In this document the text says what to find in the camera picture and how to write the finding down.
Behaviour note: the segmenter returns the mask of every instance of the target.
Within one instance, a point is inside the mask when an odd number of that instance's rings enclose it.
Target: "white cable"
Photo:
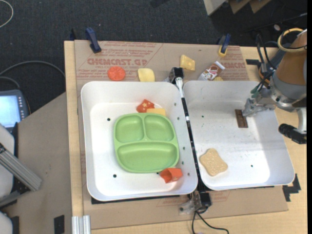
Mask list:
[[[13,17],[13,15],[14,15],[14,9],[13,9],[12,5],[9,4],[7,1],[5,1],[5,0],[0,0],[0,2],[4,2],[4,3],[6,3],[7,5],[9,5],[10,8],[11,8],[11,11],[12,11],[11,17],[9,18],[9,20],[6,21],[4,24],[0,25],[0,28],[2,28],[3,26],[7,25],[7,24],[12,20],[12,17]]]

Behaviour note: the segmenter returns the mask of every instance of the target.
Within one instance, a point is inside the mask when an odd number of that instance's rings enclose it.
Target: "white tray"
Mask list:
[[[294,170],[274,111],[248,117],[239,128],[235,109],[244,109],[253,81],[189,81],[184,87],[197,158],[215,148],[227,171],[210,176],[198,162],[204,184],[212,190],[289,184]]]
[[[114,151],[115,120],[147,99],[166,110],[178,139],[180,158],[176,167],[183,177],[166,184],[158,174],[123,170]],[[197,187],[192,148],[178,89],[168,82],[91,81],[81,90],[84,122],[87,188],[99,201],[184,195]]]

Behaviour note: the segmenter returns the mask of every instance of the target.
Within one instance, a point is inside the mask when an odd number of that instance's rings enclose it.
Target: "screen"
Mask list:
[[[0,123],[5,128],[20,122],[20,111],[16,96],[0,96]]]

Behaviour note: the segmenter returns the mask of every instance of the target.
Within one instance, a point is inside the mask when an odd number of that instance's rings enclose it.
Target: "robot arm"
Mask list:
[[[285,48],[281,44],[282,38],[292,31],[300,31],[300,34],[289,48]],[[307,142],[307,34],[307,30],[295,28],[279,37],[278,46],[285,51],[285,55],[276,71],[268,75],[269,85],[256,87],[242,112],[245,117],[254,116],[259,111],[274,110],[275,107],[297,112],[298,128],[282,124],[279,131],[300,144]]]

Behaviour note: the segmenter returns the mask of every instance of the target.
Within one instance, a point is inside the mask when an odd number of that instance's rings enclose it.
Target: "black floor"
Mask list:
[[[225,3],[211,16],[203,0],[5,0],[14,8],[12,20],[0,28],[0,73],[8,67],[40,60],[64,70],[63,42],[74,28],[79,39],[92,27],[99,40],[216,44],[231,34],[231,45],[255,46],[255,35],[276,41],[272,26],[248,29],[297,17],[307,0],[272,0],[259,12],[246,5],[237,14]],[[10,18],[0,2],[0,25]],[[307,28],[307,16],[284,22],[282,29]],[[25,64],[3,74],[20,84],[34,112],[65,91],[64,77],[45,64]],[[0,91],[14,89],[0,79]]]

